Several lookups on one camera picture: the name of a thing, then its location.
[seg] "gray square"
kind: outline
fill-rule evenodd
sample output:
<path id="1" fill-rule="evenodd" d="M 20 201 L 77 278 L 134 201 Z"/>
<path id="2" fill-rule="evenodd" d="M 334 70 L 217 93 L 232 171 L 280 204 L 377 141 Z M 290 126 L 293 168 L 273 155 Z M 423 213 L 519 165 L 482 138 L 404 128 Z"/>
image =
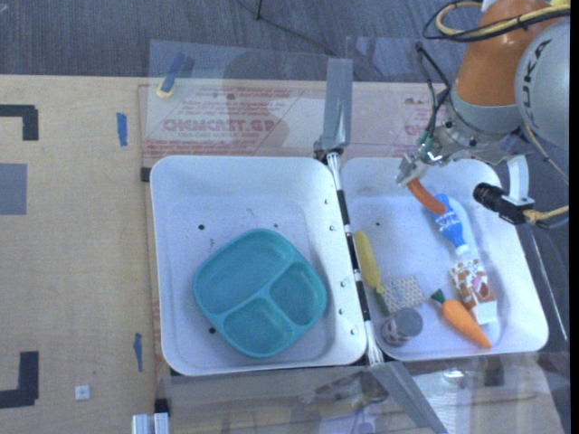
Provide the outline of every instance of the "gray square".
<path id="1" fill-rule="evenodd" d="M 0 164 L 0 215 L 26 215 L 26 164 Z"/>

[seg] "cup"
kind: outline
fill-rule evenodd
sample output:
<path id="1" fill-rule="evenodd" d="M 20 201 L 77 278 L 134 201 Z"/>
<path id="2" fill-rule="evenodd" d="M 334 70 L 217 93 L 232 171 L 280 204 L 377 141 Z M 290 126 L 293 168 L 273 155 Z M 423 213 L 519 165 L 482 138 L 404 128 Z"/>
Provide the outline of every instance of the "cup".
<path id="1" fill-rule="evenodd" d="M 403 307 L 390 315 L 382 325 L 382 337 L 389 345 L 406 344 L 422 331 L 422 316 L 411 307 Z"/>

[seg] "white bottle cap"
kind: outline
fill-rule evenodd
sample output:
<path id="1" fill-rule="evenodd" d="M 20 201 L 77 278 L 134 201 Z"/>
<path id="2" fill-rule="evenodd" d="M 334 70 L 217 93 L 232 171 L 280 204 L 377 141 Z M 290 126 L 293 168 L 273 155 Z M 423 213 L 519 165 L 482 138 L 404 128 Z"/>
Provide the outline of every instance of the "white bottle cap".
<path id="1" fill-rule="evenodd" d="M 470 248 L 468 244 L 461 244 L 454 251 L 457 253 L 457 255 L 461 256 L 462 254 L 466 254 L 467 252 L 469 252 Z"/>

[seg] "gray floor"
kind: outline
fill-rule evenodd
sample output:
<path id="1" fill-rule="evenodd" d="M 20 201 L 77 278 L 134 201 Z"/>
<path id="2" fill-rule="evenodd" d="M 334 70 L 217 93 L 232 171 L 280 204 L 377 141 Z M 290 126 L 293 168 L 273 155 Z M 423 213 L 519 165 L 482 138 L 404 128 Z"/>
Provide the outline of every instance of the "gray floor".
<path id="1" fill-rule="evenodd" d="M 151 58 L 153 48 L 169 41 L 255 49 L 257 59 L 263 49 L 351 56 L 357 80 L 422 81 L 413 45 L 422 39 L 422 25 L 450 0 L 263 0 L 259 20 L 252 13 L 256 1 L 0 0 L 0 11 L 7 5 L 0 13 L 0 73 L 147 76 L 161 69 Z M 454 17 L 455 24 L 470 27 L 479 14 Z M 353 51 L 355 46 L 365 49 Z M 429 41 L 424 46 L 452 79 L 465 47 Z M 323 78 L 323 72 L 308 75 Z M 568 171 L 568 158 L 549 149 Z M 550 166 L 539 155 L 529 163 L 537 209 L 568 203 L 568 189 Z M 568 225 L 556 231 L 524 227 L 520 235 L 554 324 L 546 350 L 568 352 Z"/>

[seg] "teal plate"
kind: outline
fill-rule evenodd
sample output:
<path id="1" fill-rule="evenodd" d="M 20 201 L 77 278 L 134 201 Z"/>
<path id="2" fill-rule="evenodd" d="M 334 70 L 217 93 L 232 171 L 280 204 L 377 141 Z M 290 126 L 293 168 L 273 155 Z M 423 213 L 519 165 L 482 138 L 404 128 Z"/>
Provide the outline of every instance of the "teal plate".
<path id="1" fill-rule="evenodd" d="M 203 314 L 237 350 L 271 357 L 296 342 L 326 309 L 324 282 L 275 231 L 229 241 L 196 271 L 193 295 Z"/>

